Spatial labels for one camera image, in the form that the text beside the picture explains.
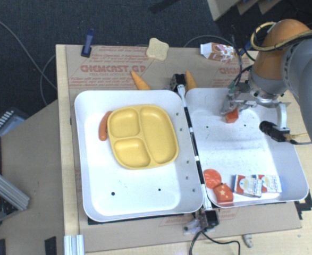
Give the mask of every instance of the plastic tomato slice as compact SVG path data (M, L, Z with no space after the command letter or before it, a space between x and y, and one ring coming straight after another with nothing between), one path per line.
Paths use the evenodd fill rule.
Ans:
M234 109L232 112L229 112L225 115L225 121L228 124L235 123L238 118L239 118L239 111L237 109Z
M210 189L215 188L218 185L221 185L222 178L218 171L214 169L207 169L203 172L204 180L205 180L205 186L207 186Z

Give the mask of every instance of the dark carpet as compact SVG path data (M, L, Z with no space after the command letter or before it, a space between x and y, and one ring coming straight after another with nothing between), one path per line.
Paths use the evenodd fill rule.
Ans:
M0 0L0 22L21 41L40 70L56 86L56 44L84 44L94 29L93 44L146 45L155 37L171 47L215 35L231 40L231 25L246 42L256 26L294 18L312 28L312 0L283 0L262 15L253 6L243 15L232 7L214 21L206 0ZM15 37L0 24L0 113L15 107L33 115L57 98ZM210 39L198 39L188 47Z

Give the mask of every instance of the plastic carrot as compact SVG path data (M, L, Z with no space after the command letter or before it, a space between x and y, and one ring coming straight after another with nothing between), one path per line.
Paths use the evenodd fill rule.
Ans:
M133 80L138 88L138 90L151 90L151 87L142 79L136 72L131 71Z
M186 71L185 77L187 79L187 91L193 88L197 88L196 81L194 80L189 71Z

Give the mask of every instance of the orange food item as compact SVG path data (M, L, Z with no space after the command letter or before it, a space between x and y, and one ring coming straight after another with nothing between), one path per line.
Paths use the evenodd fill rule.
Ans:
M229 112L225 115L225 120L228 124L234 123L239 118L239 111L234 109L232 112Z
M103 119L100 122L99 125L99 139L100 141L105 141L107 139L107 121L108 117L110 116L112 112L105 113Z
M197 88L196 81L194 80L193 76L191 75L189 71L185 72L185 77L187 79L187 91L193 88Z
M214 169L206 169L203 172L204 180L205 180L205 186L207 186L210 189L215 188L218 185L221 185L222 183L222 177L219 174L218 171Z
M151 87L136 72L131 71L131 75L138 90L151 90Z
M232 202L234 200L234 195L225 183L214 188L214 193L218 203Z

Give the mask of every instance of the cardboard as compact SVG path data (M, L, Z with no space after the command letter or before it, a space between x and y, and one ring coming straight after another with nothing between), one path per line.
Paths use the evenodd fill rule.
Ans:
M198 48L170 48L162 62L147 58L146 47L95 46L90 58L79 55L81 46L67 45L65 49L79 228L85 237L86 252L191 241L193 235L184 233L183 227L193 219L192 214L100 224L89 220L82 205L74 100L85 90L136 90L131 71L142 76L152 89L164 89L173 74L186 71L191 72L198 87L222 88L239 73L238 61L212 61L204 58ZM247 57L243 58L244 67L250 63ZM217 209L217 213L221 223L209 233L212 237L301 227L293 202Z

